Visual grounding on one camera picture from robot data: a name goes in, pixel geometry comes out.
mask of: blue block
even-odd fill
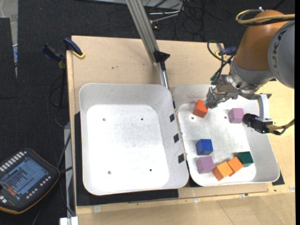
[[[196,143],[197,155],[209,155],[214,149],[212,148],[211,139],[200,139]]]

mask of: wooden table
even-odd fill
[[[74,164],[74,115],[80,111],[79,90],[83,85],[159,84],[160,81],[157,67],[150,63],[140,39],[72,36],[72,40],[86,53],[84,59],[79,59],[67,51]],[[162,40],[157,43],[161,51],[171,55],[166,61],[171,92],[180,84],[210,84],[210,77],[220,66],[219,60],[208,52],[206,43]],[[228,68],[229,66],[223,69],[223,74],[228,74]],[[276,125],[287,124],[294,118],[293,89],[279,82],[269,82],[259,92],[272,94],[269,99],[270,117]],[[222,225],[238,224],[240,221],[243,221],[242,224],[294,224],[294,127],[287,129],[282,136],[268,136],[285,181],[283,185],[273,186],[272,183],[217,187],[186,185],[179,189],[178,199],[76,206],[75,211],[80,225],[92,223]]]

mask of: blue clamp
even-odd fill
[[[78,58],[82,59],[85,57],[84,51],[82,51],[75,42],[73,42],[69,38],[64,39],[64,43],[67,45],[68,48],[70,48],[73,51],[73,54],[77,56]]]
[[[216,52],[216,55],[221,58],[221,55],[226,55],[232,52],[235,52],[237,50],[236,46],[230,46],[225,48],[224,50],[220,51],[220,52]]]
[[[44,45],[43,54],[49,60],[55,60],[58,62],[63,61],[64,63],[66,62],[66,57],[55,48],[53,48],[49,43],[46,43]]]

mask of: yellow cable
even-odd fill
[[[245,12],[251,11],[250,10],[245,10],[243,12],[240,12],[239,14],[237,14],[237,16],[235,17],[235,20],[238,23],[241,24],[246,24],[246,23],[254,23],[257,21],[261,21],[261,20],[271,20],[271,19],[286,19],[286,18],[295,18],[295,14],[286,14],[286,15],[274,15],[274,16],[265,16],[265,17],[256,17],[256,18],[252,18],[252,19],[246,19],[246,20],[241,20],[239,19],[239,17],[244,14]]]

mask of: orange block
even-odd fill
[[[208,108],[204,106],[204,102],[202,100],[198,100],[194,106],[193,115],[204,118],[208,112]]]
[[[229,166],[228,162],[222,162],[218,166],[216,166],[212,170],[213,174],[215,175],[216,179],[220,181],[224,177],[227,177],[228,175],[233,173],[233,170]]]
[[[231,167],[233,173],[229,176],[232,176],[234,173],[236,173],[239,169],[243,168],[244,165],[240,162],[240,160],[237,157],[234,157],[228,162],[229,166]]]

